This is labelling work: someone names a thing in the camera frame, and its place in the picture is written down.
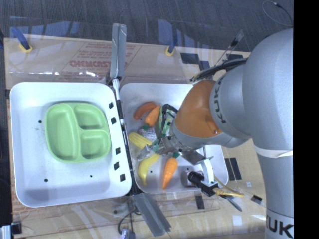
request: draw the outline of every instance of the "plastic container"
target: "plastic container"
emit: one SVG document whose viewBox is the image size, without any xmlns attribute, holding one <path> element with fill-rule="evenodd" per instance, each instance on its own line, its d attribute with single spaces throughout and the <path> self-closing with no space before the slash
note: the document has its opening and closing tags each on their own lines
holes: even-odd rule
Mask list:
<svg viewBox="0 0 319 239">
<path fill-rule="evenodd" d="M 102 110 L 88 103 L 59 103 L 45 114 L 45 135 L 52 156 L 61 162 L 86 162 L 111 149 L 109 125 Z"/>
</svg>

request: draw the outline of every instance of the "banana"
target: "banana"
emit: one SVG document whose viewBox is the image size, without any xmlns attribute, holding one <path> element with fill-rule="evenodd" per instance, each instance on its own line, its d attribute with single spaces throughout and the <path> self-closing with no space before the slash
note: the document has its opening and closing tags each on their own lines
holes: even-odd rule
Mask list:
<svg viewBox="0 0 319 239">
<path fill-rule="evenodd" d="M 142 180 L 143 185 L 146 185 L 146 176 L 147 176 L 149 167 L 159 158 L 160 158 L 160 155 L 154 153 L 152 156 L 146 159 L 143 159 L 140 162 L 139 168 L 138 168 L 138 175 L 139 175 L 139 178 Z"/>
</svg>

